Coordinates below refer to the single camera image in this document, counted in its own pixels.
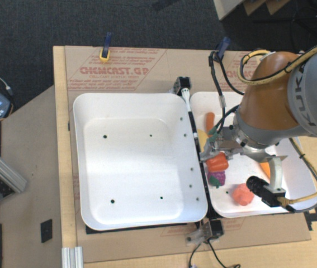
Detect black cylinder on white bracket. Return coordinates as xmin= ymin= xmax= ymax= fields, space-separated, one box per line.
xmin=246 ymin=155 xmax=287 ymax=208

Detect brown cardboard board red print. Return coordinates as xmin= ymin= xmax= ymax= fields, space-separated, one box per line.
xmin=64 ymin=45 xmax=313 ymax=264

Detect orange carrot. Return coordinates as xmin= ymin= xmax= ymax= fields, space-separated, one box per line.
xmin=205 ymin=112 xmax=216 ymax=135

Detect purple grapes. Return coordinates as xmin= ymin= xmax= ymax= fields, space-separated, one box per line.
xmin=207 ymin=170 xmax=226 ymax=189

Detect yellow banana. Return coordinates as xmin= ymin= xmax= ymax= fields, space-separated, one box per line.
xmin=197 ymin=129 xmax=210 ymax=151

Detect white plastic tray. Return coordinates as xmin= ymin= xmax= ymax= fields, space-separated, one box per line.
xmin=73 ymin=93 xmax=209 ymax=231
xmin=189 ymin=91 xmax=317 ymax=219

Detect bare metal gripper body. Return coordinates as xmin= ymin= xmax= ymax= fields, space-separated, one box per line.
xmin=206 ymin=125 xmax=277 ymax=159

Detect orange bell pepper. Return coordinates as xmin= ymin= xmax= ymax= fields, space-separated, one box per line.
xmin=205 ymin=152 xmax=229 ymax=173

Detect pink round toy food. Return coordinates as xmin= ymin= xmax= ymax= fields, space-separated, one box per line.
xmin=232 ymin=183 xmax=256 ymax=207

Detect orange wedge toy food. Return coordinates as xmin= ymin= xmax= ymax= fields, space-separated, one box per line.
xmin=259 ymin=162 xmax=272 ymax=180

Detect black block with thin wires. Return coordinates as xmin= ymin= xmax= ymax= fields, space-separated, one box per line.
xmin=174 ymin=76 xmax=192 ymax=96
xmin=185 ymin=219 xmax=225 ymax=246

